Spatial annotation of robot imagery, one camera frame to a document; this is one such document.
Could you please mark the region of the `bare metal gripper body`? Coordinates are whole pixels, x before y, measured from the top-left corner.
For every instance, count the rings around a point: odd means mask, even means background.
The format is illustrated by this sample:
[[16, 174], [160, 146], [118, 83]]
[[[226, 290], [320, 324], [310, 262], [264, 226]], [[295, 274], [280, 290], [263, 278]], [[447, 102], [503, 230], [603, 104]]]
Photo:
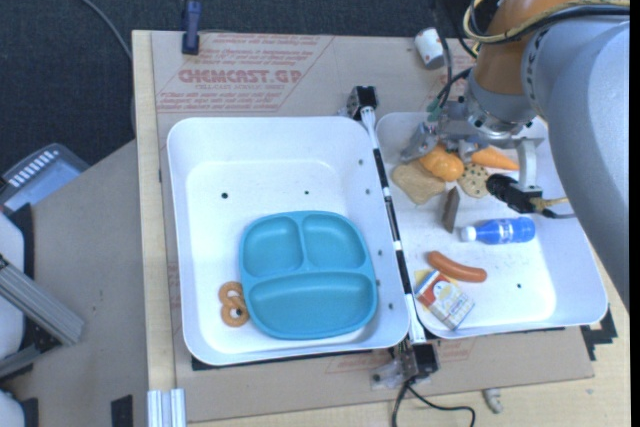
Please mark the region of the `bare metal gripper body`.
[[494, 145], [499, 148], [511, 148], [511, 140], [530, 126], [530, 120], [505, 121], [488, 113], [477, 103], [457, 101], [445, 104], [437, 123], [441, 139], [463, 140], [481, 147]]

